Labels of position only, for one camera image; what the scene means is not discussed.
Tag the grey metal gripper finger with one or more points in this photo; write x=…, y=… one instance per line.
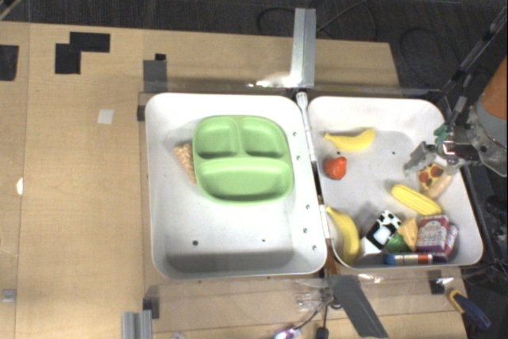
x=420, y=156
x=453, y=166

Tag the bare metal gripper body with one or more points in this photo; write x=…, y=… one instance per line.
x=486, y=155

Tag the toy pizza slice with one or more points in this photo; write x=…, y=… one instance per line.
x=433, y=180

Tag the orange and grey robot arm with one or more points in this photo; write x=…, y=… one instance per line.
x=496, y=107

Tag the yellow corn cob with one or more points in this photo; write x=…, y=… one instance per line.
x=414, y=199

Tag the white plastic tray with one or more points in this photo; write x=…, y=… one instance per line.
x=238, y=242
x=369, y=186

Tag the yellow banana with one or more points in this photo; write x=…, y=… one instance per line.
x=351, y=141
x=347, y=234

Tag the pink carton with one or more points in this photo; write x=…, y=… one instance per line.
x=432, y=234

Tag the red and white packet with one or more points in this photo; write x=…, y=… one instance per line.
x=451, y=240

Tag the tan bread wedge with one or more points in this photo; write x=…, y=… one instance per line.
x=409, y=232

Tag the black and white carton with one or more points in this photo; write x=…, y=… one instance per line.
x=382, y=232

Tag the red strawberry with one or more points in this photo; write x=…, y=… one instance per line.
x=335, y=168

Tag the green broccoli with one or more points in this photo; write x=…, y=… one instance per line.
x=397, y=245

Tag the green divided plate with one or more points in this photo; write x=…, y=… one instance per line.
x=242, y=174

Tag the tan waffle biscuit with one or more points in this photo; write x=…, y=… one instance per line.
x=185, y=159

